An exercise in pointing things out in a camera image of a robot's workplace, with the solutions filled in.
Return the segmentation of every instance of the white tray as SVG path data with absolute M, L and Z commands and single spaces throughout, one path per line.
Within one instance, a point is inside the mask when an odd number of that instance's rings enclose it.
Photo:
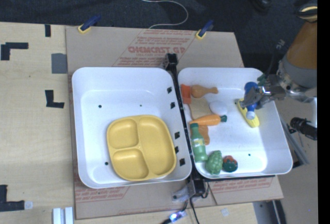
M 178 181 L 190 175 L 191 159 L 168 72 L 150 67 L 83 67 L 73 74 L 72 88 L 78 173 L 86 186 L 105 188 Z M 178 151 L 176 166 L 161 178 L 127 181 L 111 165 L 106 131 L 116 119 L 145 114 L 166 123 Z
M 227 122 L 209 126 L 210 144 L 207 154 L 220 150 L 222 156 L 231 155 L 238 162 L 238 169 L 232 173 L 221 171 L 211 175 L 204 163 L 195 163 L 201 175 L 209 179 L 231 177 L 256 177 L 280 175 L 292 168 L 292 156 L 287 144 L 275 103 L 269 102 L 256 114 L 260 126 L 251 128 L 235 105 L 235 100 L 244 97 L 244 85 L 262 75 L 254 68 L 185 68 L 178 74 L 179 84 L 199 84 L 207 88 L 217 87 L 218 94 L 206 94 L 211 103 L 224 101 L 228 108 Z M 186 122 L 191 121 L 188 105 L 184 105 Z

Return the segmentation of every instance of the table surface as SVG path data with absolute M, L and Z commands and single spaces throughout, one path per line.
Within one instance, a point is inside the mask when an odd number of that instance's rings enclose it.
M 52 223 L 52 209 L 74 207 L 68 75 L 52 74 L 51 54 L 66 54 L 65 26 L 0 23 L 0 44 L 28 42 L 11 49 L 0 63 L 0 184 L 8 185 L 7 201 L 32 201 L 30 210 L 1 212 L 1 223 Z M 46 108 L 45 90 L 64 108 Z M 144 213 L 75 223 L 162 223 L 171 212 Z M 193 211 L 180 223 L 196 223 Z M 197 208 L 200 223 L 256 224 L 252 203 Z

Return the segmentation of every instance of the cardboard box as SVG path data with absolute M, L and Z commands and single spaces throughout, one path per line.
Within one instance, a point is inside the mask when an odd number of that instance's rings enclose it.
M 73 143 L 76 218 L 93 218 L 179 210 L 172 194 L 186 181 L 128 187 L 92 189 L 82 184 L 77 174 L 77 155 L 72 101 L 73 73 L 81 67 L 162 66 L 167 53 L 175 53 L 177 70 L 187 67 L 243 67 L 235 35 L 208 32 L 204 39 L 195 31 L 92 27 L 82 35 L 77 27 L 66 27 L 71 135 Z M 224 205 L 280 199 L 283 197 L 277 176 L 210 182 L 212 196 L 199 199 L 196 206 Z

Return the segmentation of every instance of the yellow divided plate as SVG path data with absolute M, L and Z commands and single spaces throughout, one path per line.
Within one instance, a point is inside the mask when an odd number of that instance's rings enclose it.
M 117 119 L 107 129 L 114 171 L 123 179 L 142 181 L 168 175 L 176 164 L 170 132 L 152 115 Z

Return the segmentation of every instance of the clamp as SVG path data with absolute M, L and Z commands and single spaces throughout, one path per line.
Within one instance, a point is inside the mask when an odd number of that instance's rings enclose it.
M 82 25 L 78 26 L 78 31 L 81 34 L 87 33 L 91 29 L 91 26 L 96 25 L 100 19 L 101 19 L 101 15 L 95 15 L 89 18 Z
M 211 31 L 213 28 L 213 20 L 209 20 L 202 29 L 196 33 L 197 39 L 201 40 L 206 35 L 206 31 Z

